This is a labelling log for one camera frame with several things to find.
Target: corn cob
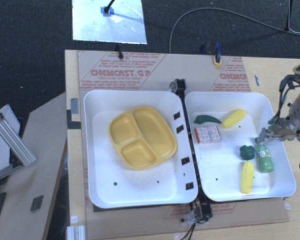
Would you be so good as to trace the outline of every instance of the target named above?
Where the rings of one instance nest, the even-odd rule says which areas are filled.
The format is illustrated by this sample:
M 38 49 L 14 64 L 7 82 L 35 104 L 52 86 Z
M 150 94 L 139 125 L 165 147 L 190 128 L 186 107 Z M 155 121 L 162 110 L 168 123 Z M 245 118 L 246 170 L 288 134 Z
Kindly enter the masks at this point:
M 242 108 L 235 110 L 232 112 L 227 118 L 222 121 L 223 128 L 230 128 L 231 126 L 238 123 L 242 118 L 245 117 L 246 111 Z
M 246 161 L 243 164 L 241 171 L 241 192 L 249 194 L 252 189 L 252 183 L 254 180 L 254 164 L 250 161 Z

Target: red and white box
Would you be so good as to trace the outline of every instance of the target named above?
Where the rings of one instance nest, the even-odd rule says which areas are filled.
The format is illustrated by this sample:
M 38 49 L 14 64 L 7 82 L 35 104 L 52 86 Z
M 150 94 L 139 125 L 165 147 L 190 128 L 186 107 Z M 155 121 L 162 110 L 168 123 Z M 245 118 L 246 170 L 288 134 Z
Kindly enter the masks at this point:
M 212 143 L 221 141 L 221 136 L 217 126 L 204 126 L 194 129 L 198 143 Z

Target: green bottle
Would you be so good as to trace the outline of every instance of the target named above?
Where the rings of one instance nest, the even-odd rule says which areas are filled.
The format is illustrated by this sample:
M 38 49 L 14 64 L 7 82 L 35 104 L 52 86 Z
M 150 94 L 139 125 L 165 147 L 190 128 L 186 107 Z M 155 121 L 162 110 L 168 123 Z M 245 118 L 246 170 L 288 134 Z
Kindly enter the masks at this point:
M 269 150 L 265 145 L 259 145 L 256 143 L 256 158 L 258 160 L 259 170 L 261 173 L 269 173 L 274 170 L 274 166 L 271 162 Z

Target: wooden table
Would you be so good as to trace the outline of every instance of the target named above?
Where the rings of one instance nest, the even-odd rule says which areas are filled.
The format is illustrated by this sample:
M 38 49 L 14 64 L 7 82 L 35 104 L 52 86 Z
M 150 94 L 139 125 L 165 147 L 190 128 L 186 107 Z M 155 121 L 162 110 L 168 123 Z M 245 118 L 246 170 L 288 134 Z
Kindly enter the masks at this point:
M 79 96 L 78 76 L 78 51 L 66 51 L 66 89 L 67 89 L 67 110 L 71 110 L 71 98 Z M 278 109 L 279 84 L 288 74 L 293 74 L 293 67 L 300 64 L 300 59 L 281 58 L 242 58 L 248 82 L 252 92 L 265 95 L 274 112 Z M 286 103 L 293 102 L 300 90 L 296 89 L 288 94 Z M 287 106 L 284 106 L 281 116 L 288 114 Z M 70 116 L 72 122 L 80 121 L 80 110 Z M 300 240 L 300 143 L 295 140 L 284 143 L 291 168 L 296 181 L 295 193 L 287 198 L 285 202 L 291 206 L 288 211 L 290 218 L 286 223 L 253 225 L 232 227 L 223 229 L 198 230 L 192 235 L 192 239 L 251 239 L 251 240 Z M 82 136 L 76 129 L 68 129 L 68 169 L 69 169 L 69 196 L 70 216 L 72 226 L 86 224 L 85 195 L 84 195 L 84 169 L 82 158 Z M 182 234 L 166 233 L 157 235 L 143 235 L 130 237 L 132 240 L 170 240 L 179 239 Z

